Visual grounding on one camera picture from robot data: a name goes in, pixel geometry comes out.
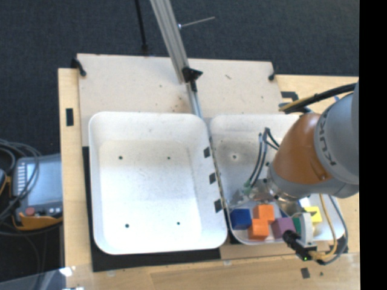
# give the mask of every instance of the orange block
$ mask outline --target orange block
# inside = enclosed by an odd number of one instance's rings
[[[271,204],[259,204],[253,208],[253,218],[266,220],[272,224],[276,219],[274,217],[274,206]]]
[[[247,229],[249,239],[265,240],[269,235],[267,220],[252,219],[252,225]]]

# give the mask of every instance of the electronic device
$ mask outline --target electronic device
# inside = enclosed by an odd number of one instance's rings
[[[60,154],[22,157],[16,162],[11,201],[19,230],[37,230],[63,219],[62,163]]]

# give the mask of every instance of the wooden table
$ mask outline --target wooden table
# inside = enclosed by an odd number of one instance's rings
[[[83,174],[79,72],[61,68],[58,79],[65,265],[73,272],[67,278],[68,287],[83,286],[93,290],[360,289],[359,194],[339,199],[349,231],[349,253],[327,266],[301,261],[285,244],[245,246],[226,242],[220,248],[221,260],[93,272]],[[278,75],[275,80],[281,91],[293,91],[302,98],[354,83],[358,78]],[[310,108],[322,112],[332,102],[324,100]],[[66,109],[73,109],[72,126],[67,126]],[[328,243],[320,244],[319,248],[328,248]]]

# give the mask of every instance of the black bracket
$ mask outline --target black bracket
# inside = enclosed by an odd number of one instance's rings
[[[200,75],[203,74],[203,72],[191,69],[188,66],[184,67],[181,71],[183,72],[184,80],[186,83],[191,84],[192,91],[198,92],[196,80],[200,77]]]
[[[82,64],[80,63],[80,61],[78,60],[78,58],[73,58],[71,59],[71,67],[73,69],[79,69],[79,73],[81,76],[86,76],[86,71],[84,70]]]

